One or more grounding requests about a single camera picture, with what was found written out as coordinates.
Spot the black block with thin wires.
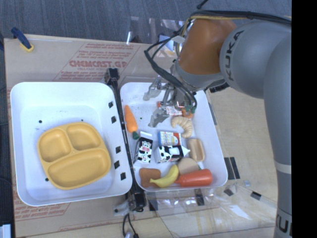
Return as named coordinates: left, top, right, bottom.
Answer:
left=105, top=67, right=120, bottom=84
left=125, top=191, right=148, bottom=212

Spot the orange carrot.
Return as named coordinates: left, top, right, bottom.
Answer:
left=123, top=105, right=141, bottom=140

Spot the black cylinder on white bracket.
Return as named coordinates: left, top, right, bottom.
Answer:
left=209, top=82, right=230, bottom=94

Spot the tall cow print carton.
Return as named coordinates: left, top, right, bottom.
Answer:
left=133, top=130, right=154, bottom=164

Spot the beige croissant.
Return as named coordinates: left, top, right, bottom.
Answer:
left=170, top=116, right=194, bottom=139

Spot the white carton, blue orange print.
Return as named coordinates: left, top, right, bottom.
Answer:
left=158, top=130, right=182, bottom=147

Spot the brown cardboard board, red print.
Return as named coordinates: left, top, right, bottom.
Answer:
left=3, top=34, right=223, bottom=238

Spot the orange squeeze bottle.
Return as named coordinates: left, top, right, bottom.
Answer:
left=174, top=169, right=213, bottom=187

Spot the yellow divided plate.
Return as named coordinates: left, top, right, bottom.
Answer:
left=37, top=121, right=112, bottom=190

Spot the yellow banana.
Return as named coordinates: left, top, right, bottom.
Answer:
left=149, top=164, right=180, bottom=188

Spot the small orange pretzel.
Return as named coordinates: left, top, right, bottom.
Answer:
left=181, top=108, right=195, bottom=119

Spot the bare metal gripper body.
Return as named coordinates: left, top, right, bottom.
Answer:
left=156, top=69, right=199, bottom=108

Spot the small red and white packet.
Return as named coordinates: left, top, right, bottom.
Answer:
left=158, top=102, right=183, bottom=117

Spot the brown biscuit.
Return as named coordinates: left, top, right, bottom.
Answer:
left=138, top=167, right=162, bottom=188

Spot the tan bread bun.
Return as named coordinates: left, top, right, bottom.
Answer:
left=187, top=138, right=206, bottom=163

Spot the white plastic tray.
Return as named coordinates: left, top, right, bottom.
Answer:
left=9, top=81, right=133, bottom=207
left=119, top=81, right=228, bottom=192

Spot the thin black rod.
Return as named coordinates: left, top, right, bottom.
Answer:
left=108, top=77, right=143, bottom=198

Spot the beige round bread slice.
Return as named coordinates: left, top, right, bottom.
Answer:
left=177, top=157, right=202, bottom=176

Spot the wide cow print carton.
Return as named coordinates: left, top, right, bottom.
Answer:
left=154, top=144, right=191, bottom=164

